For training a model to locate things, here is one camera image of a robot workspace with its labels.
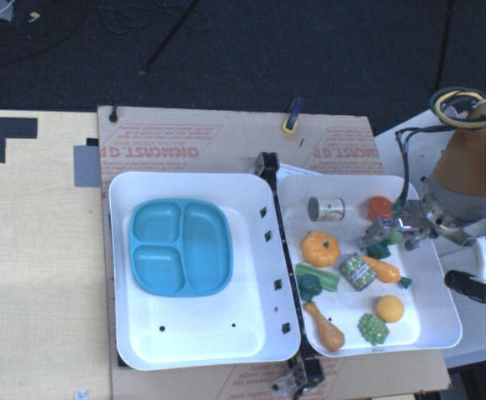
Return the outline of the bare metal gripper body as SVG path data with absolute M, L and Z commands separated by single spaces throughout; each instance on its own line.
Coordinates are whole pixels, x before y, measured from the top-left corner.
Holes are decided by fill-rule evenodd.
M 465 231 L 472 222 L 455 217 L 437 201 L 397 199 L 393 204 L 393 218 L 403 235 L 421 233 L 423 240 L 442 237 L 461 247 L 476 243 L 476 237 Z

